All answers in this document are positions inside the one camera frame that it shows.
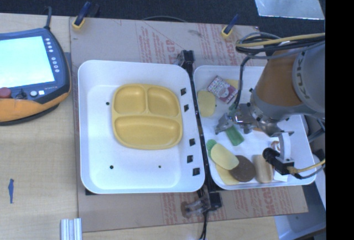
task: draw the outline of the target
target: yellow plate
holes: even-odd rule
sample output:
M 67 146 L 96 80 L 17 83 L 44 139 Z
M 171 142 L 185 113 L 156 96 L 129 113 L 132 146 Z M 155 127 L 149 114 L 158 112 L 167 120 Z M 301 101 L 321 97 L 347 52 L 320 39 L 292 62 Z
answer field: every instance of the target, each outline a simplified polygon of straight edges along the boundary
M 183 133 L 179 100 L 165 87 L 123 85 L 113 95 L 112 126 L 118 141 L 129 148 L 171 148 Z

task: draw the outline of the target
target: wooden table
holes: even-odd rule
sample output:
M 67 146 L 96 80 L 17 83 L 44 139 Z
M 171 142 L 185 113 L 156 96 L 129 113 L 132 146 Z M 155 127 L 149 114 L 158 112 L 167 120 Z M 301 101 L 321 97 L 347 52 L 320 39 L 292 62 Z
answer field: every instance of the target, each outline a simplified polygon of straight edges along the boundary
M 53 16 L 51 31 L 70 52 L 69 17 Z M 41 28 L 46 15 L 0 13 L 0 33 Z M 60 239 L 60 220 L 79 216 L 77 208 L 72 95 L 31 122 L 0 127 L 0 239 Z M 13 203 L 8 185 L 14 180 Z M 203 224 L 193 223 L 83 233 L 82 239 L 195 239 Z M 278 239 L 274 217 L 214 221 L 207 239 Z

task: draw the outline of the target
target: cardboard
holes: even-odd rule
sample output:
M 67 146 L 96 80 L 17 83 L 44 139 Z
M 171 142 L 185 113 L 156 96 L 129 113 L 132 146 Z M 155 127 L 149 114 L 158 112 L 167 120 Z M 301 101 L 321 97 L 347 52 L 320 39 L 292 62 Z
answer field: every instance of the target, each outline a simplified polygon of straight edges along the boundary
M 81 29 L 70 26 L 77 195 L 82 231 L 202 222 L 202 216 L 186 218 L 181 205 L 198 199 L 193 193 L 116 194 L 89 193 L 80 178 L 80 137 L 77 71 L 86 60 L 119 60 L 173 64 L 182 50 L 193 50 L 195 67 L 240 65 L 244 55 L 235 51 L 237 39 L 257 31 L 234 26 L 222 38 L 222 24 L 173 23 L 87 18 Z M 248 66 L 264 66 L 250 60 Z M 209 221 L 263 217 L 308 212 L 301 186 L 221 191 L 222 207 L 211 212 Z

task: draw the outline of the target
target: red knob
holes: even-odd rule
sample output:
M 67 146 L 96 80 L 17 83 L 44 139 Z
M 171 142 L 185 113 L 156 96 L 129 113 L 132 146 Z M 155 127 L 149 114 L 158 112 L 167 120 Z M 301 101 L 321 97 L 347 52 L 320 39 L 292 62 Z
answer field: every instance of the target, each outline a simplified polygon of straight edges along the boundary
M 11 98 L 11 90 L 8 87 L 0 87 L 0 98 Z

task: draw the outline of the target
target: white tray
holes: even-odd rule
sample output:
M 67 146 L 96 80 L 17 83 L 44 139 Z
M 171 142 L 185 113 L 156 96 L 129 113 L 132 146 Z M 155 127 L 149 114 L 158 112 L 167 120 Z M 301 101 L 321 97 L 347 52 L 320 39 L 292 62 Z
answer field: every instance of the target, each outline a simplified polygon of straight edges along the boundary
M 114 91 L 125 84 L 169 88 L 179 98 L 183 136 L 174 147 L 139 150 L 121 145 L 111 122 Z M 96 194 L 194 192 L 205 173 L 188 73 L 177 65 L 89 60 L 78 71 L 80 168 Z
M 246 103 L 249 101 L 251 93 L 250 88 L 255 88 L 259 77 L 264 67 L 251 67 L 246 66 L 243 71 L 243 89 L 241 93 L 240 103 Z M 209 83 L 219 75 L 223 79 L 238 80 L 240 77 L 239 66 L 200 66 L 194 72 L 194 83 L 196 92 L 200 90 L 206 90 Z M 220 117 L 228 112 L 229 106 L 235 101 L 233 99 L 229 104 L 225 104 L 218 98 L 216 99 L 216 109 L 212 116 L 201 117 L 201 124 L 204 132 L 205 143 L 209 139 L 214 139 L 218 143 L 225 146 L 235 155 L 244 155 L 249 160 L 252 160 L 252 156 L 256 154 L 262 154 L 263 150 L 270 146 L 271 142 L 278 140 L 277 138 L 270 138 L 266 134 L 259 131 L 251 131 L 249 134 L 244 134 L 243 130 L 236 126 L 237 130 L 243 135 L 244 142 L 238 146 L 233 146 L 226 134 L 221 132 L 218 135 L 215 134 L 214 127 L 218 124 Z M 306 136 L 303 120 L 300 115 L 292 116 L 288 121 L 282 121 L 278 123 L 278 126 L 284 131 L 294 131 L 294 134 L 290 136 L 291 142 L 291 158 L 295 160 L 295 167 L 302 169 L 314 164 L 313 155 L 311 153 L 310 145 Z M 261 184 L 255 178 L 249 182 L 240 182 L 237 185 L 225 185 L 221 180 L 218 172 L 215 168 L 215 163 L 209 158 L 211 176 L 214 182 L 225 190 L 236 190 L 246 188 L 257 187 L 276 187 L 276 186 L 289 186 L 289 185 L 306 185 L 315 180 L 315 176 L 307 179 L 297 179 L 291 175 L 288 176 L 287 182 L 275 181 L 270 183 Z M 309 170 L 302 175 L 308 175 L 314 172 Z

